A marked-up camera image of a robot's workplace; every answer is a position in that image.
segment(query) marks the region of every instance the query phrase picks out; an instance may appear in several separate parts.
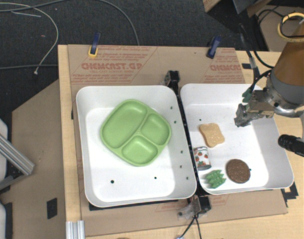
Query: green plate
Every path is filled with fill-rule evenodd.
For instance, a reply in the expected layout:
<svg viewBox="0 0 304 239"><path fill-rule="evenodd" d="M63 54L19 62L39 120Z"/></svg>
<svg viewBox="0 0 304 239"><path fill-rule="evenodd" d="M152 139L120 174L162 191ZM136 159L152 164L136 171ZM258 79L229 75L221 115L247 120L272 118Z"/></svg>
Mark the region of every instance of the green plate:
<svg viewBox="0 0 304 239"><path fill-rule="evenodd" d="M144 166L162 152L171 138L169 123L138 100L126 100L106 118L102 142L128 163Z"/></svg>

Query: yellow cable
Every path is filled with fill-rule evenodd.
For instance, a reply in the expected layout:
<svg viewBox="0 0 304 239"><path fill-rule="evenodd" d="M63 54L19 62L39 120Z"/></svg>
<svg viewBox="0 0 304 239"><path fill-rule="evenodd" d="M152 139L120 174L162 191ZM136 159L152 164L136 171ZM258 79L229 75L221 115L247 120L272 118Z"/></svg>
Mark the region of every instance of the yellow cable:
<svg viewBox="0 0 304 239"><path fill-rule="evenodd" d="M281 24L284 24L289 18L292 18L292 17L301 17L304 19L304 14L300 13L300 12L293 12L293 13L290 13L290 14L284 16L282 18L282 22L278 24L278 28L277 28L278 34L280 35L281 38L283 38L287 42L304 42L304 37L290 38L290 37L284 36L281 33Z"/></svg>

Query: blue clamp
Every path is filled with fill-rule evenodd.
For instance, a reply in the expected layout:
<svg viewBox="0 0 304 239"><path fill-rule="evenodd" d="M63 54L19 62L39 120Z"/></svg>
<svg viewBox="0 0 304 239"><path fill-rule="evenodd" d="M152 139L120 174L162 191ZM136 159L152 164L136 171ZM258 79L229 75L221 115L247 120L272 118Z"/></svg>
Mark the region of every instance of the blue clamp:
<svg viewBox="0 0 304 239"><path fill-rule="evenodd" d="M210 49L207 52L207 57L213 59L216 53L216 49L221 42L221 36L215 36L210 44Z"/></svg>
<svg viewBox="0 0 304 239"><path fill-rule="evenodd" d="M96 32L94 34L94 38L93 38L93 43L92 46L90 46L89 51L88 51L88 55L90 57L96 57L98 54L98 44L101 38L101 33Z"/></svg>

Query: wooden table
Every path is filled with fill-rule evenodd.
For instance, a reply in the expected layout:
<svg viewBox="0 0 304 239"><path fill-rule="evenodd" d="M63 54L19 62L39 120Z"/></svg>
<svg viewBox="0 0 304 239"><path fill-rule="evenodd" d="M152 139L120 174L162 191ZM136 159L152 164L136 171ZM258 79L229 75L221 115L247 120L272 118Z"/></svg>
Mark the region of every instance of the wooden table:
<svg viewBox="0 0 304 239"><path fill-rule="evenodd" d="M59 80L62 119L63 162L65 181L66 220L76 222L81 220L80 196L77 175L77 160L75 150L74 125L71 120L71 87L68 60L68 46L59 45ZM274 65L278 60L279 52L260 52L263 60ZM237 51L240 63L248 63L247 54ZM267 70L256 61L260 72ZM252 71L243 70L246 83L252 81ZM265 79L258 84L265 86ZM275 116L280 134L302 135L302 126L299 119L288 119ZM234 221L201 224L203 238L206 239L303 239L304 238L304 158L287 152L294 175L299 196L288 202L289 213L285 215L258 217ZM92 239L174 239L179 236L186 227L173 227L154 229L149 231L137 231L131 233L113 234L90 237ZM185 239L198 238L197 226L193 225L185 235Z"/></svg>

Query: bread slice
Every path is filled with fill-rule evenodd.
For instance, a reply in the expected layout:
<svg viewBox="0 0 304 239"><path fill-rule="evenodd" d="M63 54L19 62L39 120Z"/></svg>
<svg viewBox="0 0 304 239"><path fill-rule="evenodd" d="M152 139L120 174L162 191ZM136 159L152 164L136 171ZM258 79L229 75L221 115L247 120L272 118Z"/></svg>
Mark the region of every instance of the bread slice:
<svg viewBox="0 0 304 239"><path fill-rule="evenodd" d="M218 124L201 124L200 131L205 139L207 147L213 148L217 144L223 143L225 137L223 137Z"/></svg>

